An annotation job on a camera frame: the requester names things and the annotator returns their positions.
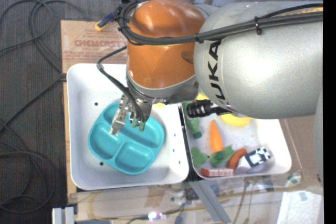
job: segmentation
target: blue plate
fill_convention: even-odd
[[[164,142],[164,130],[158,121],[149,117],[142,132],[138,127],[133,128],[127,119],[118,135],[110,134],[118,105],[112,103],[99,115],[89,133],[89,148],[104,163],[125,174],[137,175],[154,162]]]

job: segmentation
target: dark floor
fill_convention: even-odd
[[[44,0],[50,2],[54,19],[47,8],[39,9],[34,34],[29,18],[37,2],[20,2],[6,10],[17,1],[22,0],[0,0],[0,16],[5,12],[0,17],[0,223],[51,223],[51,209],[67,204],[59,22],[84,15],[72,5]],[[89,20],[99,20],[120,3],[61,1],[81,8]],[[6,49],[36,37],[49,24],[40,40]]]

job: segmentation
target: turquoise divided plate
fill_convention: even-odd
[[[144,131],[133,128],[127,119],[118,135],[110,134],[112,118],[119,103],[109,105],[99,115],[89,133],[89,148],[102,162],[128,174],[138,175],[154,162],[164,142],[161,124],[149,117]]]

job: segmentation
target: orange carrot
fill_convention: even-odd
[[[210,146],[214,152],[223,149],[222,137],[214,121],[211,121],[210,123]]]
[[[237,168],[238,162],[240,160],[241,157],[245,156],[247,154],[246,149],[241,148],[239,150],[237,150],[231,157],[231,159],[229,160],[227,167],[231,168],[233,170],[235,170]]]

